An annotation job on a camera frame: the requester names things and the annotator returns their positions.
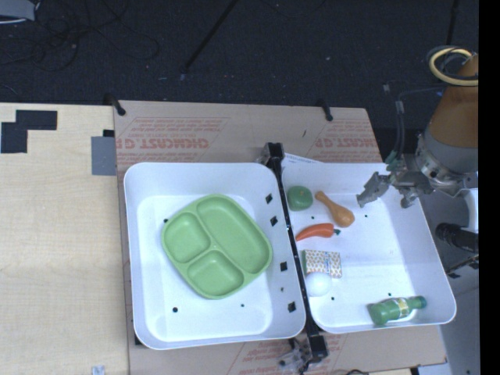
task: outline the white tray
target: white tray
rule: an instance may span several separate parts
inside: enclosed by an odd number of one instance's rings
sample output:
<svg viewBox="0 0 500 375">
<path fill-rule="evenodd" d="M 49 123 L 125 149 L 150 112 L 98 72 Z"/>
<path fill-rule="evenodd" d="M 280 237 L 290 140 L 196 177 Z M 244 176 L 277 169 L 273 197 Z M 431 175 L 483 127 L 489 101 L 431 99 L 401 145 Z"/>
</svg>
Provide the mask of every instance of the white tray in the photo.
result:
<svg viewBox="0 0 500 375">
<path fill-rule="evenodd" d="M 402 195 L 389 187 L 375 202 L 359 207 L 356 195 L 375 171 L 387 173 L 385 167 L 371 163 L 294 163 L 284 167 L 285 190 L 296 185 L 307 187 L 313 195 L 321 190 L 355 215 L 350 227 L 337 228 L 339 235 L 296 242 L 300 252 L 312 249 L 341 255 L 342 277 L 333 279 L 330 294 L 309 298 L 312 317 L 327 332 L 380 328 L 373 325 L 367 306 L 390 297 L 422 295 L 427 307 L 384 327 L 442 324 L 455 316 L 455 298 L 420 201 L 403 209 Z M 306 210 L 290 211 L 290 218 L 294 234 L 314 223 L 333 222 L 327 207 L 315 199 Z"/>
<path fill-rule="evenodd" d="M 257 163 L 143 162 L 126 172 L 124 190 L 134 329 L 144 345 L 163 350 L 300 333 L 305 325 L 302 292 L 271 170 Z M 164 219 L 214 193 L 234 199 L 273 247 L 267 270 L 220 300 L 198 295 L 169 261 L 160 241 Z"/>
</svg>

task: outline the green bottle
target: green bottle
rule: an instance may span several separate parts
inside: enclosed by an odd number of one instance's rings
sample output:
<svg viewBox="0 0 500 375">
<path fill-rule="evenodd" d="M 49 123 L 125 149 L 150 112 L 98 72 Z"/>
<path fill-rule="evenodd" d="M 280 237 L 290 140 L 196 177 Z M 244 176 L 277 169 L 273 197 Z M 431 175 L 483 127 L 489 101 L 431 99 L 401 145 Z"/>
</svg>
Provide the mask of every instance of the green bottle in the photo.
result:
<svg viewBox="0 0 500 375">
<path fill-rule="evenodd" d="M 405 318 L 414 309 L 423 309 L 427 301 L 423 296 L 410 298 L 397 297 L 390 298 L 384 302 L 375 303 L 368 307 L 372 321 L 376 325 L 384 325 L 387 321 Z"/>
</svg>

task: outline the white ball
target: white ball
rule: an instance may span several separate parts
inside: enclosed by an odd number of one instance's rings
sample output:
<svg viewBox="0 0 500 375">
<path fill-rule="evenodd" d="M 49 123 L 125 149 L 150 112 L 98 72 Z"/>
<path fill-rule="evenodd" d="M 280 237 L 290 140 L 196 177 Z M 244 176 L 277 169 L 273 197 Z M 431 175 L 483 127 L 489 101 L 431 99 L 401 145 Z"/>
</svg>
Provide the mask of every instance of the white ball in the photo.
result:
<svg viewBox="0 0 500 375">
<path fill-rule="evenodd" d="M 305 276 L 305 288 L 311 297 L 324 296 L 332 285 L 331 277 L 324 272 L 311 272 Z"/>
</svg>

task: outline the red pepper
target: red pepper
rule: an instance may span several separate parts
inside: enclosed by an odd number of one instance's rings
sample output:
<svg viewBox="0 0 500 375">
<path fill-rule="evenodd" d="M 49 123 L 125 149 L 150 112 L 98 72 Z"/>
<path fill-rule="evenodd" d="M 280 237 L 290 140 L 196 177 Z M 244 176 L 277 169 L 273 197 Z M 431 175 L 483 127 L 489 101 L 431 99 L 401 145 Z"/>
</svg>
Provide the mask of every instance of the red pepper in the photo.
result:
<svg viewBox="0 0 500 375">
<path fill-rule="evenodd" d="M 296 241 L 301 241 L 302 239 L 311 238 L 313 236 L 319 236 L 321 238 L 329 238 L 334 234 L 334 225 L 332 223 L 316 223 L 303 230 L 301 230 L 297 236 L 295 236 Z"/>
</svg>

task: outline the yellow cable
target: yellow cable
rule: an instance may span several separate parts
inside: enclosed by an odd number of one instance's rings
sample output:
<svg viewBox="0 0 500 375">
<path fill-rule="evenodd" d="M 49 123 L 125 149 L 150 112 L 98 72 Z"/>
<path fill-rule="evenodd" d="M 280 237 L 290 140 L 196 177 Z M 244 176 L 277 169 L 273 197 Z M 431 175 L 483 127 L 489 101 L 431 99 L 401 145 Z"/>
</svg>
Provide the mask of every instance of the yellow cable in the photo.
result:
<svg viewBox="0 0 500 375">
<path fill-rule="evenodd" d="M 448 77 L 444 75 L 438 68 L 436 68 L 436 60 L 449 53 L 453 52 L 456 54 L 462 54 L 467 58 L 470 58 L 473 56 L 471 52 L 468 50 L 465 50 L 464 48 L 455 48 L 455 47 L 449 47 L 449 48 L 443 48 L 442 50 L 439 50 L 438 52 L 435 52 L 429 59 L 429 68 L 430 71 L 437 77 L 438 79 L 443 80 L 444 82 L 448 84 L 454 84 L 456 86 L 477 86 L 479 84 L 478 79 L 455 79 L 454 77 Z"/>
</svg>

